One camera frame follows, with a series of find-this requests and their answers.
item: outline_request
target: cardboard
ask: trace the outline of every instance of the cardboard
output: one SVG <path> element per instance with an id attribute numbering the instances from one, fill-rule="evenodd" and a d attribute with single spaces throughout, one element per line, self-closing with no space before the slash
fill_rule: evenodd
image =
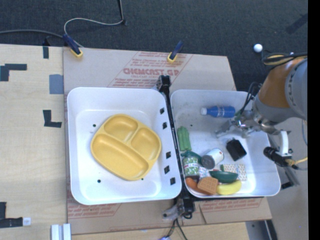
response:
<path id="1" fill-rule="evenodd" d="M 63 49 L 65 100 L 65 143 L 67 173 L 69 168 L 68 118 L 66 98 L 76 87 L 153 88 L 160 75 L 169 75 L 170 93 L 179 89 L 235 91 L 227 57 L 200 54 L 178 54 L 175 63 L 167 62 L 168 53 L 82 48 L 76 58 Z M 169 228 L 171 220 L 162 212 L 173 200 L 82 205 L 67 190 L 67 217 L 73 235 L 114 231 Z M 265 198 L 212 200 L 195 202 L 191 219 L 183 226 L 270 219 Z"/>

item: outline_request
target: yellow banana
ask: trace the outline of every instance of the yellow banana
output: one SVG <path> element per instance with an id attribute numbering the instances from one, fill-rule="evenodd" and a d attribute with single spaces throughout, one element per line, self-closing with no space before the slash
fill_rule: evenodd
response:
<path id="1" fill-rule="evenodd" d="M 229 184 L 219 184 L 216 188 L 216 192 L 220 195 L 232 195 L 241 189 L 242 183 L 240 180 L 236 180 Z"/>

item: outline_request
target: table surface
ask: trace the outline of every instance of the table surface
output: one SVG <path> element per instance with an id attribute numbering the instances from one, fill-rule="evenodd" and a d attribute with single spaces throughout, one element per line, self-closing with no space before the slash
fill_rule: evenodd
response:
<path id="1" fill-rule="evenodd" d="M 30 217 L 31 226 L 3 228 L 0 239 L 50 239 L 53 224 L 67 223 L 65 98 L 50 94 L 50 75 L 63 75 L 63 48 L 0 45 L 0 66 L 27 64 L 10 70 L 0 82 L 0 201 L 6 217 Z M 43 110 L 61 127 L 44 127 Z M 245 222 L 184 226 L 188 239 L 248 240 Z M 160 239 L 168 228 L 91 234 L 90 239 Z M 87 239 L 73 235 L 72 239 Z M 171 239 L 183 239 L 178 228 Z"/>

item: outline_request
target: can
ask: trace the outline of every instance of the can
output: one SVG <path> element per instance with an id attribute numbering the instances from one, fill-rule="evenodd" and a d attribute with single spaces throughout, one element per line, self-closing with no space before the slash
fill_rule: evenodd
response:
<path id="1" fill-rule="evenodd" d="M 187 156 L 182 160 L 183 172 L 185 177 L 199 179 L 199 162 L 196 156 Z"/>
<path id="2" fill-rule="evenodd" d="M 225 158 L 219 148 L 214 148 L 201 158 L 201 164 L 208 170 L 213 169 Z"/>

